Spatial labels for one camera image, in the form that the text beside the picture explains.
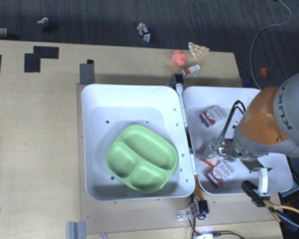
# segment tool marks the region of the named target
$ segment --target wooden table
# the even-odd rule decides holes
[[[41,59],[40,73],[25,73],[24,54],[33,53],[34,46],[59,47],[59,58]],[[0,239],[66,238],[67,222],[81,219],[79,64],[94,60],[97,82],[161,85],[179,71],[169,61],[171,53],[167,49],[0,40]],[[188,84],[241,86],[232,53],[209,52],[196,60],[185,53],[187,66],[202,67]],[[254,206],[247,196],[205,193],[205,197],[211,213],[207,222],[198,223],[198,231],[231,230],[246,238],[283,238],[269,212]],[[272,200],[279,201],[277,194]],[[187,224],[108,233],[109,239],[185,239],[190,235]]]

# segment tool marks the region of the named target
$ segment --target green divided plate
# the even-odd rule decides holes
[[[173,145],[137,124],[122,130],[106,154],[107,168],[127,186],[143,194],[161,189],[177,162]]]

